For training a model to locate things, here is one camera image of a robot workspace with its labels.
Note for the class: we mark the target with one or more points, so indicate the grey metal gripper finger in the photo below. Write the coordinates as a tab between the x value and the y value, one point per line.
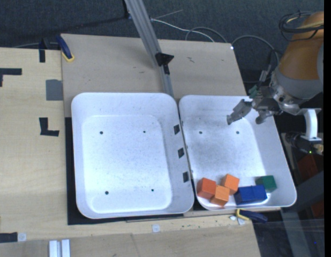
239	112
263	116

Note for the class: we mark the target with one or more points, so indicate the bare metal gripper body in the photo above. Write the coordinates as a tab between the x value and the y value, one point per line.
267	100

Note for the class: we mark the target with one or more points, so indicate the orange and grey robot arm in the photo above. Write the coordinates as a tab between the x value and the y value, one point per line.
302	60

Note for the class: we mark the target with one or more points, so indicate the white plastic tray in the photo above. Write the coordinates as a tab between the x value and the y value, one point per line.
128	157
224	154

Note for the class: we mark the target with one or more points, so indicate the green cube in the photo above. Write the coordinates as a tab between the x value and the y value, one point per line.
268	182

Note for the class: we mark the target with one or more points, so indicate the blue cube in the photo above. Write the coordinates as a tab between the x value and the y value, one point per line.
259	192
244	195

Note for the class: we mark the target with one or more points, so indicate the dark orange cube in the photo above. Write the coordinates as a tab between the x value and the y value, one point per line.
205	187

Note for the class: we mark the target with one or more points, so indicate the pale wood board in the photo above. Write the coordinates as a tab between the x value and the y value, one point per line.
112	66

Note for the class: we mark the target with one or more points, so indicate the black cylinder on white bracket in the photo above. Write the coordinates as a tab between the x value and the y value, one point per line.
312	124

